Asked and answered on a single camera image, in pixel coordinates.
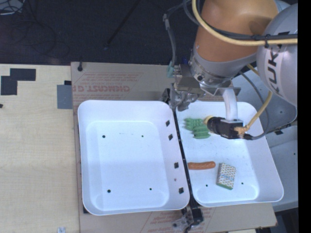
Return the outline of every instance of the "light wood surface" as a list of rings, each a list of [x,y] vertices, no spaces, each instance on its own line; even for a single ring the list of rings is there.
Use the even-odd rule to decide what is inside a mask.
[[[68,66],[36,68],[36,81],[18,81],[17,95],[0,96],[0,232],[79,232],[72,110],[57,109],[57,85]]]

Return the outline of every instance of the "brown sausage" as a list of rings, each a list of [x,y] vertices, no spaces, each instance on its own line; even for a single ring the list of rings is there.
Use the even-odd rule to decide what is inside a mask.
[[[211,169],[216,167],[216,163],[213,161],[207,162],[189,162],[188,169],[192,170],[203,170],[203,169]]]

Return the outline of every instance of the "dark floor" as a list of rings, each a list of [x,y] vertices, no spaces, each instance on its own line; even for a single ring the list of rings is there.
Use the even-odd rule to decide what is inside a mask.
[[[0,63],[67,65],[82,58],[167,65],[172,48],[162,17],[183,0],[140,0],[125,20],[137,1],[25,0],[19,8],[13,0],[0,0]],[[172,14],[170,25],[179,64],[190,56],[197,26],[183,9]],[[109,40],[110,47],[104,50]]]

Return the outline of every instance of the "white tray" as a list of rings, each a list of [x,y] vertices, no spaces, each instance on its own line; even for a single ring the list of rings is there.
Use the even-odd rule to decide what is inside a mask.
[[[172,110],[159,101],[78,108],[84,207],[94,215],[176,210],[189,190]]]
[[[195,200],[205,207],[224,205],[275,202],[283,197],[283,186],[271,155],[267,140],[229,140],[211,133],[206,139],[195,139],[185,129],[186,118],[207,116],[225,117],[224,102],[196,101],[189,109],[176,112],[182,145],[187,162],[214,161],[216,167],[207,170],[189,170]],[[256,114],[255,108],[245,102],[238,102],[238,117],[246,125]],[[253,136],[263,132],[257,119],[247,132]],[[235,166],[237,169],[232,190],[216,185],[219,163]]]

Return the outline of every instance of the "rectangular patterned object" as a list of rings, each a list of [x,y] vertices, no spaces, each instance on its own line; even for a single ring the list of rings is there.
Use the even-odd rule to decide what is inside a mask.
[[[217,177],[217,185],[232,190],[236,168],[225,163],[220,163]]]

